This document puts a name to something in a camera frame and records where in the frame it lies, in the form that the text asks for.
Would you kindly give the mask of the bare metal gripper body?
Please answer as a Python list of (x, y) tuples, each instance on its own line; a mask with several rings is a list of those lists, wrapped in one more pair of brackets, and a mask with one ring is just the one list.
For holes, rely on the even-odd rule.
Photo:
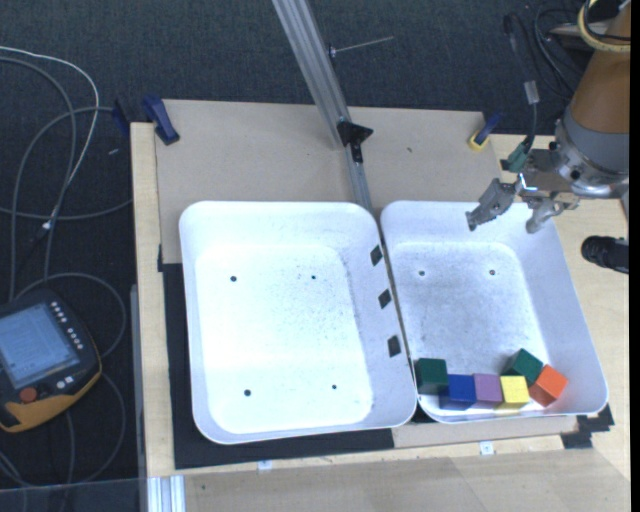
[(517, 193), (527, 202), (575, 206), (587, 199), (622, 199), (628, 190), (624, 173), (609, 172), (561, 150), (531, 150), (517, 178)]

